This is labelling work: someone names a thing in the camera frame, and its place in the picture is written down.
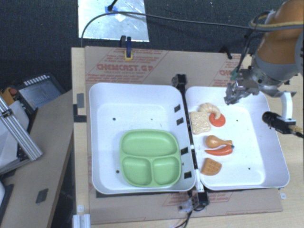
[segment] wire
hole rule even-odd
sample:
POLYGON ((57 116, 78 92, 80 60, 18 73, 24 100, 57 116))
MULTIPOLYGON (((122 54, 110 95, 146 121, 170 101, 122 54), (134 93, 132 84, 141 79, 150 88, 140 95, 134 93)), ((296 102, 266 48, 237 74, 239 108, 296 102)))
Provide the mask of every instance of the wire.
POLYGON ((300 29, 303 28, 304 23, 303 21, 291 21, 291 22, 283 22, 283 23, 276 23, 276 24, 259 24, 258 21, 264 19, 268 16, 271 11, 264 11, 254 17, 249 22, 249 27, 253 30, 260 31, 260 32, 268 32, 268 31, 275 31, 275 30, 283 30, 283 29, 300 29))
POLYGON ((252 37, 250 38, 250 35, 252 34, 252 32, 253 32, 253 30, 250 30, 250 31, 248 31, 247 34, 245 35, 247 39, 246 39, 246 41, 245 41, 245 45, 244 45, 243 51, 241 52, 241 56, 240 56, 239 63, 238 63, 238 65, 237 65, 236 68, 235 68, 235 71, 236 71, 236 72, 239 71, 239 69, 240 69, 241 66, 242 66, 242 62, 243 62, 245 56, 248 54, 249 46, 250 46, 251 41, 252 41, 253 39, 255 39, 255 38, 260 38, 259 35, 258 35, 258 36, 252 36, 252 37))
POLYGON ((288 126, 293 132, 294 135, 300 137, 300 138, 304 138, 303 136, 303 128, 298 127, 296 125, 290 125, 288 126))
POLYGON ((168 18, 168 17, 162 17, 162 16, 146 14, 146 13, 131 12, 131 11, 113 11, 113 12, 110 12, 110 13, 104 13, 104 14, 97 15, 96 17, 92 18, 86 24, 85 28, 82 31, 82 35, 81 35, 81 47, 83 47, 83 38, 84 38, 85 31, 90 26, 90 24, 93 23, 98 18, 101 18, 103 16, 107 16, 107 15, 112 15, 112 14, 139 15, 139 16, 151 17, 151 18, 156 18, 156 19, 164 19, 164 20, 175 21, 175 22, 192 23, 192 24, 200 24, 200 25, 226 26, 226 27, 233 27, 233 28, 239 28, 239 29, 248 29, 248 27, 240 26, 240 25, 230 25, 230 24, 223 24, 223 23, 211 23, 211 22, 203 22, 203 21, 184 20, 184 19, 173 19, 173 18, 168 18))
POLYGON ((198 208, 195 208, 194 211, 195 211, 195 212, 200 212, 200 211, 202 211, 202 210, 204 210, 204 209, 205 209, 205 207, 202 207, 202 208, 199 208, 199 209, 198 209, 198 208))
POLYGON ((179 227, 182 227, 182 226, 183 226, 183 228, 186 228, 186 227, 187 227, 187 224, 188 224, 188 222, 189 222, 189 219, 190 219, 191 214, 192 214, 192 211, 190 211, 190 212, 188 213, 188 216, 187 216, 187 218, 186 218, 186 220, 185 220, 184 222, 182 222, 181 224, 179 224, 178 226, 176 226, 176 227, 174 227, 174 228, 179 228, 179 227))

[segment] white tray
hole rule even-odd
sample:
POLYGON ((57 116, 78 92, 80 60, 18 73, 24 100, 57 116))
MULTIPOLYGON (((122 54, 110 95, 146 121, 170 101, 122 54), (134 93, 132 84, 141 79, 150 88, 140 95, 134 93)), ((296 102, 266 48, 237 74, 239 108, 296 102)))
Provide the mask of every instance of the white tray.
POLYGON ((168 85, 99 83, 89 92, 92 140, 92 181, 104 194, 190 190, 195 183, 194 167, 183 101, 180 92, 168 85), (181 176, 168 187, 136 187, 129 184, 120 168, 119 141, 133 129, 168 131, 177 139, 181 176))
POLYGON ((222 87, 191 87, 186 92, 188 111, 197 111, 200 104, 216 105, 226 118, 222 127, 211 126, 211 131, 193 135, 198 166, 209 157, 222 164, 214 176, 200 174, 202 183, 211 190, 237 190, 283 187, 289 182, 289 173, 281 145, 274 129, 262 121, 269 111, 266 97, 243 98, 239 103, 227 106, 222 87), (235 148, 230 155, 207 154, 205 138, 215 135, 223 140, 232 140, 235 148))
MULTIPOLYGON (((240 103, 227 106, 225 88, 191 87, 186 92, 189 112, 197 111, 200 104, 216 105, 226 118, 226 124, 211 131, 193 135, 199 169, 206 157, 222 164, 215 176, 200 174, 201 182, 211 190, 239 190, 283 187, 289 182, 289 173, 274 129, 262 121, 269 111, 265 96, 248 96, 240 103), (215 135, 232 140, 235 148, 227 156, 207 154, 204 139, 215 135)), ((180 92, 168 85, 130 85, 99 83, 89 92, 92 140, 92 180, 94 187, 104 194, 134 192, 186 191, 195 183, 183 101, 180 92), (149 188, 132 186, 120 170, 119 141, 133 129, 159 129, 172 133, 180 149, 181 176, 168 187, 149 188)))

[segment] toy red pepper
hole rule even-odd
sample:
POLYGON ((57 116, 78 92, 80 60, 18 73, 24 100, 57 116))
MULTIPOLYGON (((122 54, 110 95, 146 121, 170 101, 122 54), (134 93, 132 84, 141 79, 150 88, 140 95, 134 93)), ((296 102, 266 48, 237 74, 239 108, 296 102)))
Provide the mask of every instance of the toy red pepper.
POLYGON ((233 151, 234 146, 233 145, 226 145, 225 147, 217 150, 205 150, 208 154, 212 155, 228 155, 231 154, 233 151))

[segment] red food item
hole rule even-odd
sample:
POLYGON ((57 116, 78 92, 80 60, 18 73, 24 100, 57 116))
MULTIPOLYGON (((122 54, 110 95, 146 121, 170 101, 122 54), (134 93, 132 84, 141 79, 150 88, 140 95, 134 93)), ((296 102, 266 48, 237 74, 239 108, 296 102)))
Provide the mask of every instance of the red food item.
POLYGON ((233 151, 234 146, 233 145, 226 145, 224 148, 217 149, 217 150, 205 150, 208 154, 212 155, 228 155, 231 154, 233 151))
POLYGON ((11 96, 15 96, 18 93, 18 91, 17 91, 17 89, 10 88, 9 93, 10 93, 11 96))
POLYGON ((209 116, 209 121, 215 127, 222 127, 226 123, 226 119, 223 114, 220 115, 219 119, 215 119, 215 114, 211 113, 209 116))

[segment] cardboard sheet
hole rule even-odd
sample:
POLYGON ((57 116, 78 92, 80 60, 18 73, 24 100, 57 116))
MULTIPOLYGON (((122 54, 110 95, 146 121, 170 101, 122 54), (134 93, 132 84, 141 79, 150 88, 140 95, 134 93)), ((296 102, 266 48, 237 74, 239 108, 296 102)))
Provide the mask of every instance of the cardboard sheet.
MULTIPOLYGON (((86 47, 86 93, 98 82, 170 85, 176 74, 186 74, 190 86, 223 86, 238 64, 239 55, 133 49, 133 60, 125 61, 123 48, 86 47)), ((92 224, 178 219, 187 193, 104 196, 96 192, 91 178, 89 103, 87 109, 89 213, 92 224)), ((194 217, 236 215, 282 211, 277 189, 220 191, 209 193, 210 204, 194 217)))

